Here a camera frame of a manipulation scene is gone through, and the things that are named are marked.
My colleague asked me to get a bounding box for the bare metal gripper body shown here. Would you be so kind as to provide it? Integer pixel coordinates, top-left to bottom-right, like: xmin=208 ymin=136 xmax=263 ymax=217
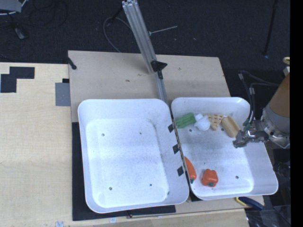
xmin=245 ymin=120 xmax=291 ymax=149

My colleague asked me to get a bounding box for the tan toy bread roll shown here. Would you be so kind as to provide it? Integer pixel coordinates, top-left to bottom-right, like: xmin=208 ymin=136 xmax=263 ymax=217
xmin=221 ymin=116 xmax=241 ymax=139

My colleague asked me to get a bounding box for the white plastic tray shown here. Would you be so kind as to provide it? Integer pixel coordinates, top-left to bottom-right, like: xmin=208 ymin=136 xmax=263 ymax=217
xmin=170 ymin=96 xmax=279 ymax=201
xmin=77 ymin=98 xmax=190 ymax=214

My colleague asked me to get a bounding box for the toy pizza slice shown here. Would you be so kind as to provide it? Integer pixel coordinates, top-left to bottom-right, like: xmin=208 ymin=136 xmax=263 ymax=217
xmin=207 ymin=113 xmax=224 ymax=131

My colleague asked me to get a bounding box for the white toy garlic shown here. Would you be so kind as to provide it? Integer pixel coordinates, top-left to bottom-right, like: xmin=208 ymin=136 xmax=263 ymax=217
xmin=194 ymin=113 xmax=211 ymax=131

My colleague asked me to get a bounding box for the orange toy bell pepper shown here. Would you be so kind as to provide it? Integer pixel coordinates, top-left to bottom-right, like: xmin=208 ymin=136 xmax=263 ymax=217
xmin=201 ymin=168 xmax=219 ymax=188

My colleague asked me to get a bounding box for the orange toy carrot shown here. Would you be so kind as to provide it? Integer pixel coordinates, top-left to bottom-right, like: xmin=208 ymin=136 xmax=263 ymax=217
xmin=184 ymin=156 xmax=197 ymax=184

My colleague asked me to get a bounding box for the green toy vegetable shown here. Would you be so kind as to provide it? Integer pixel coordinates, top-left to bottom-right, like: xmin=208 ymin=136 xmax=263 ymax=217
xmin=175 ymin=112 xmax=197 ymax=129

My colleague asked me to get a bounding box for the thin black and white rod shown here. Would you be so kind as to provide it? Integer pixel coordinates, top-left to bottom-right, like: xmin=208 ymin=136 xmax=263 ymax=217
xmin=171 ymin=114 xmax=190 ymax=182

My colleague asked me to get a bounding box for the brown cardboard board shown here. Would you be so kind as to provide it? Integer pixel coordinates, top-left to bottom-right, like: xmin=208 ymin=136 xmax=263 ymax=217
xmin=68 ymin=50 xmax=265 ymax=219

